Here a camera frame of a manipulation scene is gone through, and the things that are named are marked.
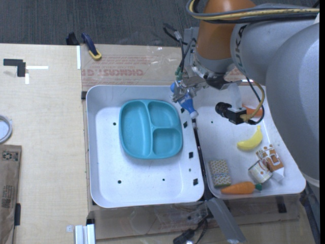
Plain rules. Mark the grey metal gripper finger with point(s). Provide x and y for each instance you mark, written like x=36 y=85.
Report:
x=179 y=95
x=192 y=93

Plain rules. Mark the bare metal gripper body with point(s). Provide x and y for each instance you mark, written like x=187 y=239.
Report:
x=196 y=81

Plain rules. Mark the blue bottle with white cap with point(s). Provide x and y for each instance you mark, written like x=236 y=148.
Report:
x=189 y=107

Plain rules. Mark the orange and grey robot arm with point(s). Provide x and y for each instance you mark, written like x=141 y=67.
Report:
x=279 y=72

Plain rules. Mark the blue divided plate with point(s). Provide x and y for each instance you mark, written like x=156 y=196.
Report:
x=134 y=128

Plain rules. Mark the white plastic tray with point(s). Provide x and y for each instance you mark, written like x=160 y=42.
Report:
x=142 y=182
x=221 y=141

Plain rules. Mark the brown cardboard board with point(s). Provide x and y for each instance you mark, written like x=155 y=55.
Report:
x=119 y=70

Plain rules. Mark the orange oblong toy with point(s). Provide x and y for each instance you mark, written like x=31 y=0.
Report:
x=257 y=112

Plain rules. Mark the yellow banana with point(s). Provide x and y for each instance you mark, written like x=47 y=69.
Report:
x=251 y=142

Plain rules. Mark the orange and white carton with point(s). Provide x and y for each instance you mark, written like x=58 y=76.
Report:
x=271 y=159

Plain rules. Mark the white and orange can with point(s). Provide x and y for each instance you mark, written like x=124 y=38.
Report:
x=259 y=173

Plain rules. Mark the orange carrot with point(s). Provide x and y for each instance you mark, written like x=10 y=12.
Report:
x=238 y=188

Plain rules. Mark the brown paper bag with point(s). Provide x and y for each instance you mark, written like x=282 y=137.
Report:
x=8 y=187

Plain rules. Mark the black cylinder on white bracket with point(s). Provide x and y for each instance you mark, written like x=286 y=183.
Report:
x=232 y=114

